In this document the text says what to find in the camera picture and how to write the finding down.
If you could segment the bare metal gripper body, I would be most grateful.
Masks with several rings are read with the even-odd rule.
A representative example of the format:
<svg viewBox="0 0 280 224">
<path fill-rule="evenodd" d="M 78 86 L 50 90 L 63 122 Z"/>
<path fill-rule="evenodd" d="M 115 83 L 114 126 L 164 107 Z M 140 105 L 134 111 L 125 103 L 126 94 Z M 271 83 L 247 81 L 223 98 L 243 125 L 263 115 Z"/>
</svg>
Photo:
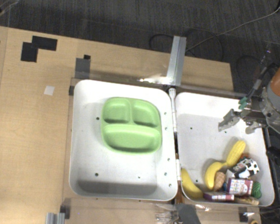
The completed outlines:
<svg viewBox="0 0 280 224">
<path fill-rule="evenodd" d="M 262 128 L 271 128 L 280 134 L 280 112 L 268 99 L 252 97 L 251 99 L 240 100 L 240 118 L 246 121 L 253 121 L 263 124 Z"/>
</svg>

